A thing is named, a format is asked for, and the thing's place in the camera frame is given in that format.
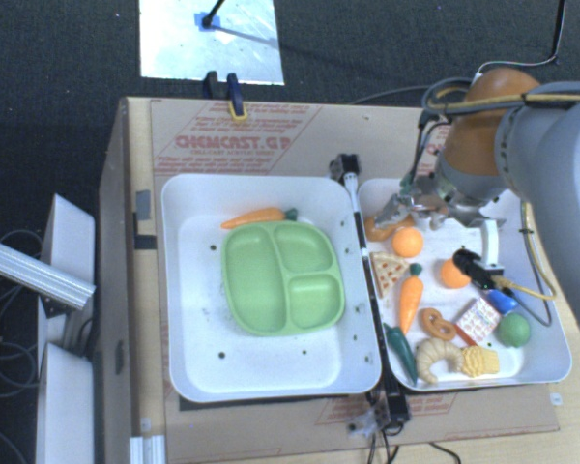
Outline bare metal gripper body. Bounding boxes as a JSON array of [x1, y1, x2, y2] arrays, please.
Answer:
[[404, 174, 508, 234]]

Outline orange curved toy slice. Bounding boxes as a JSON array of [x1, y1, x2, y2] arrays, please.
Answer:
[[363, 214, 417, 243]]

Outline orange toy ball fruit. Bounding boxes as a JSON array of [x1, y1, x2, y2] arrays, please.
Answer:
[[391, 226, 425, 260], [439, 257, 473, 290]]

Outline toy pizza slice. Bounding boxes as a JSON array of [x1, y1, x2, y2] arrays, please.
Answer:
[[369, 250, 411, 301]]

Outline thin black and white rod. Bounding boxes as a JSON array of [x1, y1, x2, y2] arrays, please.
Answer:
[[345, 173, 398, 405]]

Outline orange carrot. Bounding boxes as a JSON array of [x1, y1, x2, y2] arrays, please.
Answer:
[[397, 262, 425, 336], [219, 206, 300, 231]]

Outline blue toy bottle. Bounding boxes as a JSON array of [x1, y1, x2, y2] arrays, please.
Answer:
[[484, 288, 520, 316]]

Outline brown toy pretzel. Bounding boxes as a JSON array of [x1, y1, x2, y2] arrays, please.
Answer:
[[419, 306, 458, 342]]

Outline red and white carton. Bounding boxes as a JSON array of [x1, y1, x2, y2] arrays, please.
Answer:
[[454, 297, 504, 348]]

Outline green toy ball fruit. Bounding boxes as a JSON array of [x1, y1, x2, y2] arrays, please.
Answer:
[[493, 311, 533, 349]]

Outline beige toy croissant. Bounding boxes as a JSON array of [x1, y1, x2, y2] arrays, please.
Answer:
[[415, 337, 466, 386]]

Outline green chili pepper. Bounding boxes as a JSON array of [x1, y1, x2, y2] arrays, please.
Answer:
[[382, 322, 420, 388]]

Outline yellow toy fries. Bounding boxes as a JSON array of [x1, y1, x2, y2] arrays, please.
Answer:
[[459, 345, 501, 379]]

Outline green divided plate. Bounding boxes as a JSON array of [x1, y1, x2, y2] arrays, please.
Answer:
[[220, 221, 347, 339]]

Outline brown cardboard board red print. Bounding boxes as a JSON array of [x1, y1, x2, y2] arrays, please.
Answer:
[[149, 97, 561, 458]]

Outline white plastic tray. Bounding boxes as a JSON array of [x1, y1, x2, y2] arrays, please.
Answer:
[[357, 177, 574, 393], [160, 172, 384, 404]]

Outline black cylinder on white bracket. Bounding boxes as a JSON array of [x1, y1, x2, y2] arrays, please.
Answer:
[[451, 217, 507, 292]]

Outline black block with thin wires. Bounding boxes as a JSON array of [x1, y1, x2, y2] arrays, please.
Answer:
[[329, 153, 363, 184], [365, 388, 413, 435]]

